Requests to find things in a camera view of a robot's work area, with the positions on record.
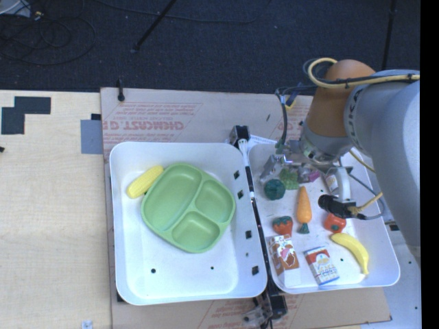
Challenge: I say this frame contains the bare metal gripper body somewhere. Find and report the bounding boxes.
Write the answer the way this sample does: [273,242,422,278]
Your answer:
[274,138,341,171]

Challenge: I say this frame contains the green grapes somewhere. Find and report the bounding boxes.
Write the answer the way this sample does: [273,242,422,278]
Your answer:
[278,167,300,191]

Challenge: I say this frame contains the dark green broccoli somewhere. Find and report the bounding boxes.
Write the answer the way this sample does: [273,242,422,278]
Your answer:
[263,178,287,202]

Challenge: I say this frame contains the small white can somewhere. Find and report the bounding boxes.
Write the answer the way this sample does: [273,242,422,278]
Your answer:
[323,172,340,194]

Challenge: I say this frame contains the orange carrot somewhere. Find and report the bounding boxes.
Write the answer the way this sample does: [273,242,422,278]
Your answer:
[296,185,313,234]

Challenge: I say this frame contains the red strawberry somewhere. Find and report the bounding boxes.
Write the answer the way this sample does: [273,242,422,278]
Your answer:
[272,215,294,238]

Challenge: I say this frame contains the white plastic tray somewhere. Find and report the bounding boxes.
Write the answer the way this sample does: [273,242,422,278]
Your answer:
[108,141,269,306]
[248,141,402,295]

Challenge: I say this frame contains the brown and white carton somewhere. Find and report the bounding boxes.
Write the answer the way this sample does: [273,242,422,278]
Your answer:
[267,234,303,288]

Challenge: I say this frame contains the yellow banana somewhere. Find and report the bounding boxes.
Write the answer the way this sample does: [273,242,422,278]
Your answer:
[330,232,370,276]

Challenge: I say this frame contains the green divided plate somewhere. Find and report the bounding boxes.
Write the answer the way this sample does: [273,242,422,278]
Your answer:
[140,162,237,254]

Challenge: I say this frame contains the red and white box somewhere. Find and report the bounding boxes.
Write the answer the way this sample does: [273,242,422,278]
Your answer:
[302,245,341,287]

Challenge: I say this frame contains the brown cardboard board red print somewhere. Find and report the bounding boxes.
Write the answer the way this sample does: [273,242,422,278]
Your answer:
[99,87,393,329]

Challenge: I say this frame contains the yellow corn cob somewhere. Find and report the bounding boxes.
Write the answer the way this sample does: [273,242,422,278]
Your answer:
[126,164,165,199]

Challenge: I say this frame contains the black cylinder on white bracket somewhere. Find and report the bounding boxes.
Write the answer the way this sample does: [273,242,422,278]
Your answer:
[317,165,358,219]

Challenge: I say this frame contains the black block with thin wires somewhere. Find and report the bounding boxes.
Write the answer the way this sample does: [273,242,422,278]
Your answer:
[252,292,289,322]
[229,125,250,147]

